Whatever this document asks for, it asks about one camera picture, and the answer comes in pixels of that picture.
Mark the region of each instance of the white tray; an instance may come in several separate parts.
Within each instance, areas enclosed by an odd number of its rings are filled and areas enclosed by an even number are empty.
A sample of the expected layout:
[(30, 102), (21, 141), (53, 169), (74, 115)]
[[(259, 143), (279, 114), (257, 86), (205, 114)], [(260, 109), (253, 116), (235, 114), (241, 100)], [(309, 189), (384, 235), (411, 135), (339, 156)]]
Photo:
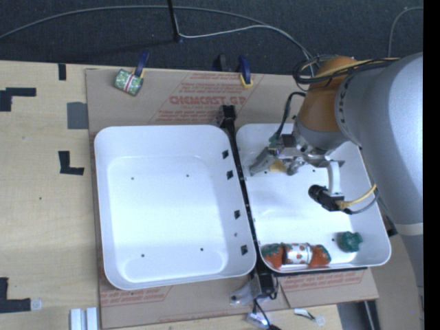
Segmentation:
[[(286, 124), (283, 133), (291, 133), (292, 126)], [(329, 212), (309, 197), (311, 185), (328, 186), (325, 168), (305, 165), (292, 176), (268, 170), (250, 176), (249, 166), (268, 145), (278, 127), (279, 124), (247, 124), (238, 130), (236, 137), (258, 244), (321, 244), (328, 249), (331, 263), (328, 267), (313, 269), (289, 265), (277, 272), (368, 267), (387, 262), (391, 247), (377, 204), (360, 214), (347, 215)], [(340, 169), (340, 187), (346, 200), (357, 199), (369, 190), (371, 183), (357, 146), (346, 142), (330, 155), (330, 159), (345, 160)], [(372, 199), (369, 197), (350, 209), (363, 208)], [(347, 253), (338, 247), (337, 234), (346, 231), (361, 234), (363, 242), (358, 252)]]
[(121, 126), (95, 138), (104, 270), (120, 289), (247, 274), (256, 262), (227, 135)]

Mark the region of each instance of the light wood surface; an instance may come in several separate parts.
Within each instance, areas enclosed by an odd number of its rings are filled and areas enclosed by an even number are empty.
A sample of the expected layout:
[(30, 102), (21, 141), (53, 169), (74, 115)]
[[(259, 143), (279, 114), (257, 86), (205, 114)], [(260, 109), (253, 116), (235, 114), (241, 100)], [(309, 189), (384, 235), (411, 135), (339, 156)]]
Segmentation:
[[(0, 277), (8, 299), (41, 298), (37, 311), (0, 314), (0, 329), (68, 329), (69, 310), (98, 307), (98, 273), (88, 130), (67, 128), (67, 103), (86, 102), (86, 65), (0, 61), (0, 90), (35, 87), (0, 112)], [(58, 151), (70, 151), (83, 176), (61, 175)], [(341, 329), (335, 305), (312, 307), (321, 329)], [(267, 313), (283, 330), (316, 329), (293, 310)], [(243, 316), (130, 329), (252, 329)]]

